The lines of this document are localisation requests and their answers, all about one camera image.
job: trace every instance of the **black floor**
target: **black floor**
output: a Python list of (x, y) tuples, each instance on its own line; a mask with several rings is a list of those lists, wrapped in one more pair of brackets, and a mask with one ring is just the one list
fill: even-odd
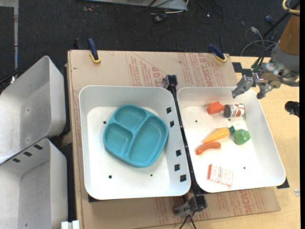
[[(239, 56), (249, 43), (245, 33), (250, 27), (264, 34), (271, 27), (266, 16), (275, 23), (285, 14), (282, 1), (190, 0), (188, 12), (153, 23), (150, 13), (162, 10), (79, 0), (19, 0), (18, 73), (44, 55), (63, 66), (75, 38), (85, 48), (87, 39), (93, 38), (99, 50), (117, 51), (207, 52), (212, 43)], [(278, 41), (288, 18), (276, 27), (273, 41)], [(248, 34), (251, 40), (259, 39)], [(243, 55), (256, 56), (259, 51), (251, 46)], [(9, 64), (7, 69), (2, 66), (1, 74), (9, 71)]]

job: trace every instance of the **cardboard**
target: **cardboard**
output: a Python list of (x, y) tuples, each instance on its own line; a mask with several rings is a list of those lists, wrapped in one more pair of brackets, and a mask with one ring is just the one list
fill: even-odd
[[(100, 64), (94, 64), (87, 50), (68, 52), (68, 74), (76, 204), (81, 228), (145, 228), (182, 223), (173, 208), (181, 198), (138, 198), (89, 202), (84, 186), (81, 147), (79, 92), (87, 85), (160, 86), (164, 76), (177, 75), (178, 88), (187, 86), (236, 86), (230, 56), (226, 63), (210, 53), (113, 52), (98, 51)], [(235, 217), (280, 210), (273, 187), (205, 195), (207, 209), (195, 221)]]

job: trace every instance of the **red toy object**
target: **red toy object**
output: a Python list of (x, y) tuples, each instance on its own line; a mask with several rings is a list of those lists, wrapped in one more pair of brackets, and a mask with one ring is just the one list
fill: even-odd
[(222, 110), (225, 109), (225, 106), (220, 104), (219, 101), (213, 103), (213, 104), (210, 104), (208, 107), (207, 107), (207, 112), (209, 115), (212, 115), (212, 114), (215, 114), (215, 113), (219, 113), (221, 112)]

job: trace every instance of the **can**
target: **can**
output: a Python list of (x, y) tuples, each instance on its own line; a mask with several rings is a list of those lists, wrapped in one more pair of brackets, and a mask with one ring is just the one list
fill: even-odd
[(226, 104), (224, 109), (224, 116), (230, 117), (243, 117), (245, 113), (243, 104)]

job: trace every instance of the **blue divided plate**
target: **blue divided plate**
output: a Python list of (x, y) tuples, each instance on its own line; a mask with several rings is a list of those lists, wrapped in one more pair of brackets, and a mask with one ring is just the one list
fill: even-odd
[(165, 122), (133, 104), (120, 106), (103, 133), (105, 148), (135, 167), (152, 165), (162, 152), (167, 138)]

